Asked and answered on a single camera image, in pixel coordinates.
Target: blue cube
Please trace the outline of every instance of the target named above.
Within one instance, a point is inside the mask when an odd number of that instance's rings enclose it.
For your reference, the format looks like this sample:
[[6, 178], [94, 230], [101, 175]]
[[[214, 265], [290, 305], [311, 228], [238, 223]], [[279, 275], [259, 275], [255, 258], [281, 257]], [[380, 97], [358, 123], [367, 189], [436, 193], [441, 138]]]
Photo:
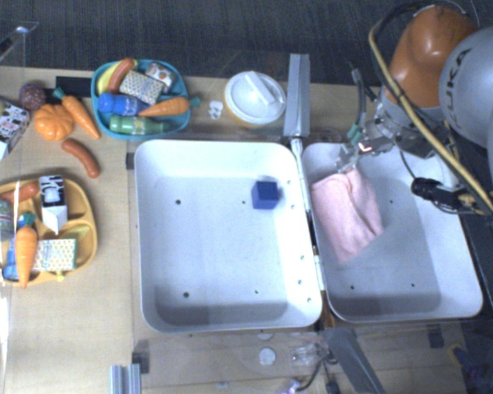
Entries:
[[278, 185], [272, 181], [256, 181], [251, 194], [254, 208], [270, 210], [279, 201]]

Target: toy pumpkin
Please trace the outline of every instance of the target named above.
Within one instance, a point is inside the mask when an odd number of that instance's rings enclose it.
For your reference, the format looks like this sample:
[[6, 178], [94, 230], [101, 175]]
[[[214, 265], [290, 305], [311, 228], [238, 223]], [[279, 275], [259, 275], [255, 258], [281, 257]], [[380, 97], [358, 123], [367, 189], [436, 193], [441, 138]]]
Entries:
[[46, 140], [60, 141], [73, 131], [73, 117], [62, 105], [46, 103], [35, 112], [35, 131]]

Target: green bottle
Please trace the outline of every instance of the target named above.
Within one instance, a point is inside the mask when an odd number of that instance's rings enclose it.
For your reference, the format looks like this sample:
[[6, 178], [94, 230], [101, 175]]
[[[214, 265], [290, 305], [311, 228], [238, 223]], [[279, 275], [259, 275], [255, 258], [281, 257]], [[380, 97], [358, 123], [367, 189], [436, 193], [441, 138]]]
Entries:
[[170, 130], [168, 121], [155, 121], [146, 117], [123, 117], [112, 115], [109, 118], [109, 129], [124, 135], [154, 135]]

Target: orange tray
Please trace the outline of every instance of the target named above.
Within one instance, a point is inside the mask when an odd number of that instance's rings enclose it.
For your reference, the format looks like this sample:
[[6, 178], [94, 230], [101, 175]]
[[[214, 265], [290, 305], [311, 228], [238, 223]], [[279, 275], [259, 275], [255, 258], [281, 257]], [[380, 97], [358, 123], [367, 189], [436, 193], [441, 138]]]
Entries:
[[[27, 184], [28, 182], [37, 180], [25, 180], [21, 181], [20, 186]], [[16, 181], [9, 184], [0, 186], [0, 194], [9, 190], [13, 190], [16, 186]], [[87, 266], [93, 259], [97, 252], [97, 228], [91, 210], [90, 201], [88, 200], [85, 192], [82, 188], [72, 180], [64, 179], [64, 188], [66, 191], [67, 201], [67, 217], [66, 224], [60, 229], [59, 235], [79, 225], [86, 225], [90, 228], [90, 231], [78, 241], [76, 251], [76, 269], [64, 272], [65, 276], [69, 276], [75, 272], [78, 272], [85, 266]], [[28, 199], [21, 202], [18, 208], [18, 213], [33, 213], [36, 215], [34, 228], [39, 234], [39, 240], [52, 240], [57, 239], [58, 236], [46, 227], [42, 222], [42, 208], [40, 203], [40, 194], [37, 194], [32, 199]], [[7, 259], [7, 247], [2, 250], [3, 263], [6, 263]], [[53, 272], [32, 272], [30, 276], [29, 284], [49, 282], [57, 280], [58, 276]], [[8, 280], [6, 278], [3, 281], [13, 286], [19, 286], [17, 281]]]

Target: table surface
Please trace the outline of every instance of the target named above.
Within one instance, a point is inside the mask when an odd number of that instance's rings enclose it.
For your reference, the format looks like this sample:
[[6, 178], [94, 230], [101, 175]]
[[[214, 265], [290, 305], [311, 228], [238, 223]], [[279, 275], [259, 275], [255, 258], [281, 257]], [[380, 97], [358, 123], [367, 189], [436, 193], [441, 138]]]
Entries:
[[[0, 96], [15, 103], [26, 82], [52, 88], [57, 76], [89, 78], [92, 74], [0, 67]], [[191, 123], [175, 138], [277, 140], [281, 136], [283, 120], [264, 131], [248, 131], [226, 111], [220, 119], [210, 119], [209, 103], [223, 101], [226, 80], [186, 77], [185, 81], [190, 95], [199, 96], [202, 103], [193, 108]], [[356, 101], [352, 86], [311, 85], [312, 134], [338, 139], [352, 124]], [[90, 99], [85, 104], [91, 108]], [[26, 290], [0, 285], [0, 393], [107, 392], [110, 365], [129, 365], [134, 351], [150, 357], [153, 372], [142, 375], [144, 392], [192, 392], [188, 386], [195, 387], [193, 392], [231, 392], [231, 387], [234, 392], [276, 392], [290, 377], [310, 375], [310, 367], [296, 369], [289, 359], [293, 347], [315, 340], [315, 333], [306, 329], [217, 335], [163, 335], [151, 330], [139, 306], [135, 179], [127, 169], [127, 154], [137, 144], [106, 135], [93, 140], [79, 127], [73, 138], [97, 158], [102, 171], [97, 179], [89, 178], [59, 143], [41, 139], [32, 126], [0, 163], [0, 185], [48, 174], [62, 174], [78, 183], [89, 197], [99, 235], [91, 264], [63, 282], [45, 282]], [[461, 339], [459, 329], [449, 326], [445, 331], [452, 335], [449, 339]], [[412, 330], [412, 335], [419, 337], [418, 330]], [[377, 339], [367, 339], [378, 368], [390, 362], [390, 357], [382, 357], [388, 351], [384, 337], [381, 333], [376, 346]], [[390, 343], [396, 343], [396, 336], [391, 337]], [[259, 361], [265, 346], [276, 354], [271, 366]], [[414, 384], [405, 371], [408, 366], [402, 365], [397, 373], [390, 369], [382, 373], [382, 383], [386, 385], [385, 379], [398, 385], [403, 378]], [[462, 389], [460, 372], [449, 366], [446, 355], [431, 356], [432, 369], [441, 372], [446, 366], [447, 383]], [[350, 389], [340, 369], [337, 372]], [[321, 387], [315, 383], [311, 390], [316, 391], [311, 392], [321, 392]]]

